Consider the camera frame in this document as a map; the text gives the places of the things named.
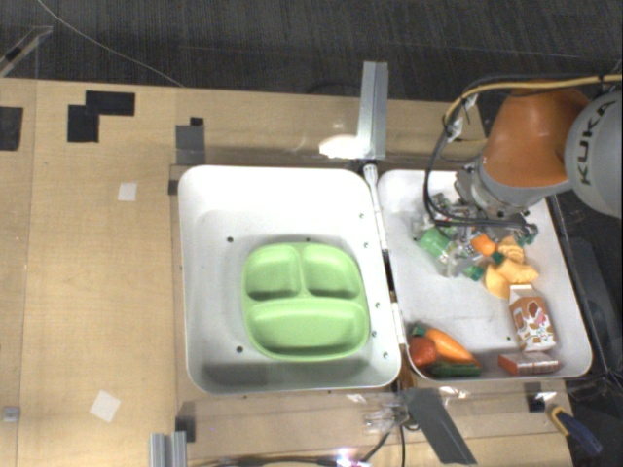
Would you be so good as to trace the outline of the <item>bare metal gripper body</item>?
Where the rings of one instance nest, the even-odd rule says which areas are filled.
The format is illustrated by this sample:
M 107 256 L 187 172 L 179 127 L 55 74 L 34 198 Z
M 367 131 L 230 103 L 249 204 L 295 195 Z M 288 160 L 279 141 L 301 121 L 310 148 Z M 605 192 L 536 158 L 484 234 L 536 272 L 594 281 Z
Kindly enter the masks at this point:
M 464 237 L 472 231 L 483 232 L 494 242 L 507 237 L 517 242 L 534 242 L 537 225 L 526 221 L 528 210 L 494 197 L 476 166 L 460 169 L 455 177 L 455 198 L 441 192 L 431 196 L 431 216 L 446 223 L 451 237 Z

